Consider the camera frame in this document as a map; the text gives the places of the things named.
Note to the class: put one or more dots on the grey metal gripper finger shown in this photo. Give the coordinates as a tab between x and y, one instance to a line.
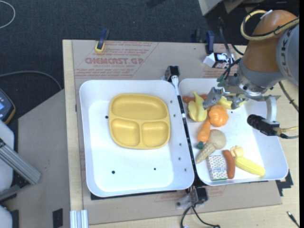
212	97
237	100

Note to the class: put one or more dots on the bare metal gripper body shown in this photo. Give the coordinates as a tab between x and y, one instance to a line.
248	91

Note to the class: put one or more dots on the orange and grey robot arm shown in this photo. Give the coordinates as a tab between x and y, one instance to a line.
263	49

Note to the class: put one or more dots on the yellow curved toy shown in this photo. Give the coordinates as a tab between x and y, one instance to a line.
225	102

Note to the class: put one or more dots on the yellow peeled banana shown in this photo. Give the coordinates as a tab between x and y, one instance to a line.
198	110

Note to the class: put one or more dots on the orange pumpkin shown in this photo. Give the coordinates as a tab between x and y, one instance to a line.
218	116

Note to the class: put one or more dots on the small orange carrot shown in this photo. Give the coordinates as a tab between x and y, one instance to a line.
187	99

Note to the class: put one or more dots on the orange carrot with green top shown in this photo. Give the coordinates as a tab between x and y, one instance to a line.
204	132

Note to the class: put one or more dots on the white and black small box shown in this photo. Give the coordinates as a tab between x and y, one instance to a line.
217	60

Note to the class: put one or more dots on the thin black and white rod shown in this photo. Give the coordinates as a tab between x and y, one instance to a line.
186	129

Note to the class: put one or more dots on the white plastic tray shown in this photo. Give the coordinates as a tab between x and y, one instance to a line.
133	170
247	141

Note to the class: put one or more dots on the beige ice cream cone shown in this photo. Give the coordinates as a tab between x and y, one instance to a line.
215	140

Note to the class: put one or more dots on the pale yellow lumpy toy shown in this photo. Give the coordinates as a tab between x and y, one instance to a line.
237	151

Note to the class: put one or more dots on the orange sausage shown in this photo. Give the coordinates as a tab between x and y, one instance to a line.
230	165

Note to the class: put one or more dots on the yellow corn cob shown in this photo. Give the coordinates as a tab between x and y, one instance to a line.
249	166

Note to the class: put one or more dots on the patterned small carton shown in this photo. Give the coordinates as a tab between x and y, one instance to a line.
216	168

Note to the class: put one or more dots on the brown cardboard board, red print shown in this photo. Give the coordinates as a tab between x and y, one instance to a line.
142	65

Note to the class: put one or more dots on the yellow divided plate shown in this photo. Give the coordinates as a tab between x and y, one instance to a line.
139	121

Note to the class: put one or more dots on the black cylinder on white bracket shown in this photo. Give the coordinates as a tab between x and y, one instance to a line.
260	123

